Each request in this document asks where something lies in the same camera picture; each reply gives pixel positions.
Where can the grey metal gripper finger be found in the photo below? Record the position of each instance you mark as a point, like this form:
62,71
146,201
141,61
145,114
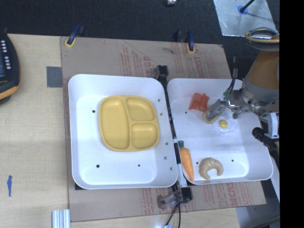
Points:
240,114
215,109

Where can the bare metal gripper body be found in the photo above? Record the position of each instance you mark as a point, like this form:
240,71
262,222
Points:
249,101

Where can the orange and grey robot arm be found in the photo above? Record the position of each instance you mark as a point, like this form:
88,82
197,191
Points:
263,68

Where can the tan toy biscuit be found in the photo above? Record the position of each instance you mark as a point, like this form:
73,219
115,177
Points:
210,120

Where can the toy fried egg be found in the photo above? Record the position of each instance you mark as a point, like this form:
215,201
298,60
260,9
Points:
223,125

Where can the orange toy bacon strips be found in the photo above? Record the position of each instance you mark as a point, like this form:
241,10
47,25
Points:
198,101

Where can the white plastic tray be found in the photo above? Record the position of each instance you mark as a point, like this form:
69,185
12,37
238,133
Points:
242,155
118,170

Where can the thin black and white rod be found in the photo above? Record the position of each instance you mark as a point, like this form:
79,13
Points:
171,125

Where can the beige toy croissant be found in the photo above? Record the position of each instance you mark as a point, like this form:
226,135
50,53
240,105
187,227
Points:
210,166

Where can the orange toy carrot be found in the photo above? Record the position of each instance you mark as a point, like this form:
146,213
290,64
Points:
187,163

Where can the yellow divided plate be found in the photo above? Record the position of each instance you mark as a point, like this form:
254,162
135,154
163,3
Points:
118,125

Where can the small brown and white can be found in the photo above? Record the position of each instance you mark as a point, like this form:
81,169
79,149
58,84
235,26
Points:
170,1

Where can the brown cardboard board, red print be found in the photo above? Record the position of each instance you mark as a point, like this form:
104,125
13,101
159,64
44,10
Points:
107,56

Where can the black cylinder on white bracket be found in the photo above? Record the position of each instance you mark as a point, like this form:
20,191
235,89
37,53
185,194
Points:
266,136

